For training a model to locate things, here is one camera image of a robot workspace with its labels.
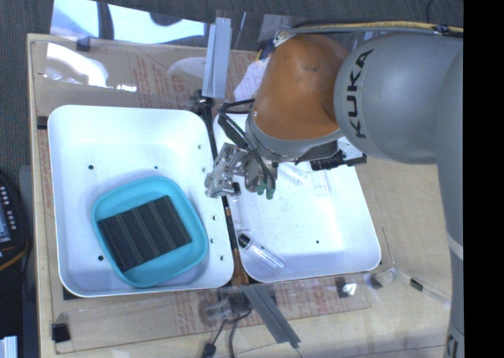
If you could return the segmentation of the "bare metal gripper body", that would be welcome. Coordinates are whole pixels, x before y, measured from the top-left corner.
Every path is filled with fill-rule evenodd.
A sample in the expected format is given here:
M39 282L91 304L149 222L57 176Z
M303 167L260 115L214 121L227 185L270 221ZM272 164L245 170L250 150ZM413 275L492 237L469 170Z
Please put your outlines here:
M275 192L277 163L267 161L259 155L240 150L235 165L235 174L244 178L249 192Z

